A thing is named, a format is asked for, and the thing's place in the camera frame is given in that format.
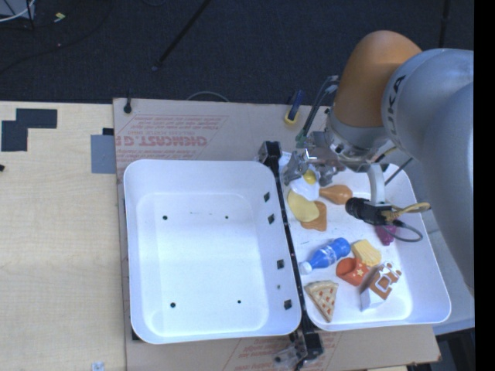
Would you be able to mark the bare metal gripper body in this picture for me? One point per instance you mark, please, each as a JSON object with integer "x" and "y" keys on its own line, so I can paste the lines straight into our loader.
{"x": 348, "y": 155}

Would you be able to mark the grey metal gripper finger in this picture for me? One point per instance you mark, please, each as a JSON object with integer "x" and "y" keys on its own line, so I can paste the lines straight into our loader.
{"x": 294, "y": 168}
{"x": 328, "y": 175}

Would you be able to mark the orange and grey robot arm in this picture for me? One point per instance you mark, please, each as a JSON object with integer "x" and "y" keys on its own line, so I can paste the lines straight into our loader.
{"x": 425, "y": 130}

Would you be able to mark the brown toy chicken drumstick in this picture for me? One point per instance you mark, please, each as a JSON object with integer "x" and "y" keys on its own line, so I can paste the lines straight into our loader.
{"x": 337, "y": 194}

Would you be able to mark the white fried egg yellow yolk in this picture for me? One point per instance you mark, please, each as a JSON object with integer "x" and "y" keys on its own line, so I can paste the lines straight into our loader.
{"x": 303, "y": 191}

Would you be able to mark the yellow oval toy slice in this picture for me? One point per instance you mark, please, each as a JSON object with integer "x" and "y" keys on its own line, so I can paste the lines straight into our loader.
{"x": 301, "y": 207}

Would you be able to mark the orange-brown flat toy piece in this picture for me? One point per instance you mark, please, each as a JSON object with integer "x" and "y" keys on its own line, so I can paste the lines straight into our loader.
{"x": 318, "y": 220}

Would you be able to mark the thin black rod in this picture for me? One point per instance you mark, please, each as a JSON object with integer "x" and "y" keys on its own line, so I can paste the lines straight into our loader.
{"x": 291, "y": 238}

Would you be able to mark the brown cardboard board red print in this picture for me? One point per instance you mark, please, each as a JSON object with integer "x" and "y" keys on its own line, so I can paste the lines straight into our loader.
{"x": 232, "y": 130}

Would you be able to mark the blue toy bottle white cap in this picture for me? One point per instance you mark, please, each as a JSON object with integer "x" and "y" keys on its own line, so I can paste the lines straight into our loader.
{"x": 328, "y": 253}

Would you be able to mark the purple toy grapes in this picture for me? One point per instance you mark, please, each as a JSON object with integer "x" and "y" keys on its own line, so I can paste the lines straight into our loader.
{"x": 386, "y": 235}

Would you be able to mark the red carton of yellow fries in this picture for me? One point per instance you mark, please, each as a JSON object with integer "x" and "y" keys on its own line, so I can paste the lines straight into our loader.
{"x": 354, "y": 271}

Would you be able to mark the white plastic tray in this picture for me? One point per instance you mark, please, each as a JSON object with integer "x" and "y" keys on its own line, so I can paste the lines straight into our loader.
{"x": 410, "y": 292}
{"x": 209, "y": 253}

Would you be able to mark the orange and white carton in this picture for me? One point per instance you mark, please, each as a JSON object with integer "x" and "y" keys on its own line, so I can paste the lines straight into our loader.
{"x": 381, "y": 284}

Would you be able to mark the tan lattice pie slice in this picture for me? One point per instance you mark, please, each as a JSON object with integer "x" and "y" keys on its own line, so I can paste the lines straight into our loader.
{"x": 324, "y": 298}

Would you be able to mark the black cylinder on white bracket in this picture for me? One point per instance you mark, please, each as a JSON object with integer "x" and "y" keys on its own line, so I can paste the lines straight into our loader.
{"x": 367, "y": 210}

